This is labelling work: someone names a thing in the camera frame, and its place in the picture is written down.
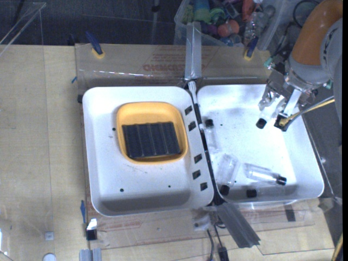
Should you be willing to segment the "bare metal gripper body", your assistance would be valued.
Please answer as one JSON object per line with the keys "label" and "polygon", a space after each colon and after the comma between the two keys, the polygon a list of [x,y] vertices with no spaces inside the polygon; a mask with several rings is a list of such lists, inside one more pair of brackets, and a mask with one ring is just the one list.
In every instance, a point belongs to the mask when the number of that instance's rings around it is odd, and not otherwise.
{"label": "bare metal gripper body", "polygon": [[272,71],[266,81],[266,93],[285,99],[286,105],[310,105],[314,103],[317,86],[303,81],[295,73],[282,74]]}

